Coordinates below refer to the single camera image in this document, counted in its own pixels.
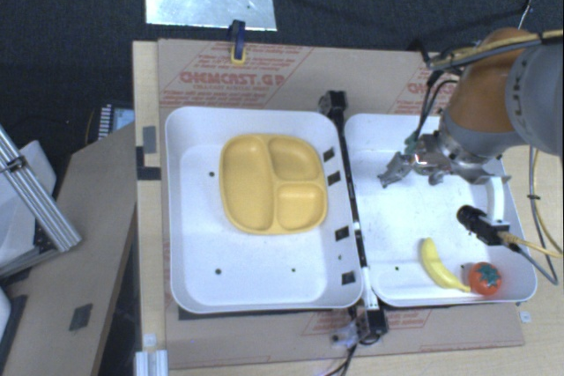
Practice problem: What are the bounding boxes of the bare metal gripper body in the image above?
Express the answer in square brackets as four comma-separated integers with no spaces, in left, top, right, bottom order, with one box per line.
[412,133,498,183]

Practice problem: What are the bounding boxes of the thin black and white rod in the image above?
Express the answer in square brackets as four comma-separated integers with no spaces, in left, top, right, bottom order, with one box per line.
[334,112,375,308]

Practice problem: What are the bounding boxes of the white plastic tray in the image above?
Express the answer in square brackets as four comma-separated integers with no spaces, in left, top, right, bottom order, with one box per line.
[164,106,365,314]
[343,113,538,308]

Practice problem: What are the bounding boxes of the yellow banana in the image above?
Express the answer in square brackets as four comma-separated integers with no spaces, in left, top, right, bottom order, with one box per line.
[419,237,471,294]

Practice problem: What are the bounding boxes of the orange toy tomato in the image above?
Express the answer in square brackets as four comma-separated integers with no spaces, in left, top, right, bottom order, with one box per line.
[467,261,503,296]

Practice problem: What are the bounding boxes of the yellow divided plate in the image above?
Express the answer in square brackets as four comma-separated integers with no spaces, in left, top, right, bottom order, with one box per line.
[219,133,329,235]

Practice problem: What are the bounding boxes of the brown cardboard board red print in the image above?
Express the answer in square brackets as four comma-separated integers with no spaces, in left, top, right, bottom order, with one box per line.
[156,38,526,371]

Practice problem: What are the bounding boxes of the black cylinder on white bracket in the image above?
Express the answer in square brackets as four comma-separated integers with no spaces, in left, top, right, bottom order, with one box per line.
[456,173,512,247]

